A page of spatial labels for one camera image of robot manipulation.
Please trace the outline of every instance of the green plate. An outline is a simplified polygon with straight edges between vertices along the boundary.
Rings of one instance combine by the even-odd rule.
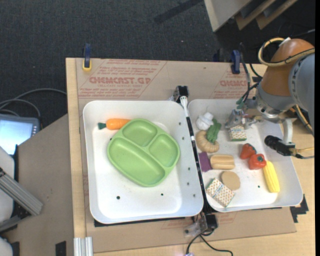
[[[180,149],[163,129],[146,119],[136,118],[112,137],[107,155],[128,179],[144,187],[154,187],[175,167]]]

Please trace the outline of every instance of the gray carpet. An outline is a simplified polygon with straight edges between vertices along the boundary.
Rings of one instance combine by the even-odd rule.
[[[93,58],[210,62],[221,49],[245,46],[247,63],[258,63],[262,43],[292,36],[315,45],[316,1],[299,0],[260,30],[255,21],[239,30],[231,19],[213,32],[202,0],[2,0],[0,2],[0,102],[39,88],[66,91],[65,58],[81,57],[90,43]],[[57,92],[23,97],[36,105],[43,127],[67,113],[67,98]],[[23,117],[34,109],[6,106]]]

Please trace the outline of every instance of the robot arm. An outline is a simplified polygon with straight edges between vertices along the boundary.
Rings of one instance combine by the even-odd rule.
[[[267,62],[263,59],[263,51],[273,42],[281,43],[271,61]],[[265,144],[284,156],[305,158],[297,154],[295,144],[291,142],[291,119],[282,114],[294,106],[299,106],[298,110],[303,108],[308,112],[310,129],[315,134],[315,47],[302,39],[277,37],[263,44],[258,59],[267,65],[267,69],[262,80],[252,86],[256,88],[255,97],[238,100],[239,106],[232,111],[225,127],[235,126],[243,119],[247,128],[263,120],[282,123],[283,139],[269,135]]]
[[[280,41],[270,62],[263,60],[263,49]],[[259,61],[267,69],[256,90],[256,108],[265,119],[278,118],[298,105],[308,111],[314,135],[315,127],[315,48],[302,39],[274,38],[263,44]]]

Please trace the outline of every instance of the toy food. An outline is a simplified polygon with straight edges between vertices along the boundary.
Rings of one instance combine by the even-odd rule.
[[[257,153],[256,149],[250,143],[246,143],[242,146],[240,158],[247,159],[252,155],[255,155],[256,153]]]
[[[205,192],[223,207],[227,207],[235,193],[216,178],[206,186]]]
[[[231,190],[237,190],[240,188],[240,178],[233,171],[226,170],[221,173],[221,181]]]
[[[258,170],[267,165],[265,156],[263,154],[253,154],[250,156],[248,163],[250,170]]]
[[[269,191],[271,193],[278,193],[280,191],[280,185],[272,162],[266,161],[266,165],[263,167],[263,174]]]
[[[200,130],[195,135],[195,143],[202,152],[214,153],[219,150],[219,143],[215,141],[211,143],[207,140],[207,132]]]
[[[210,157],[210,164],[215,170],[231,170],[235,168],[235,159],[230,154],[214,154]]]
[[[229,137],[232,142],[241,142],[247,139],[245,128],[242,124],[238,124],[229,129]]]
[[[199,130],[206,131],[210,126],[214,124],[214,122],[212,121],[213,118],[214,116],[211,113],[206,112],[204,115],[199,115],[199,117],[195,121],[195,125]]]
[[[99,130],[103,128],[107,128],[109,130],[119,130],[121,129],[126,123],[128,123],[130,119],[123,119],[123,118],[111,118],[106,121],[106,123],[99,122],[98,128]]]
[[[216,119],[213,119],[213,125],[211,125],[206,131],[206,139],[211,143],[215,143],[218,138],[218,132],[220,131],[220,128],[221,123],[219,123]]]
[[[201,152],[198,155],[201,171],[205,173],[211,170],[211,164],[207,152]]]

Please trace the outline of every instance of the small box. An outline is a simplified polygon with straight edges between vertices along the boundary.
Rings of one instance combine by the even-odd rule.
[[[227,207],[235,196],[235,193],[230,188],[216,178],[208,184],[205,191],[223,207]]]
[[[242,142],[247,139],[245,128],[239,124],[229,129],[229,137],[232,142]]]

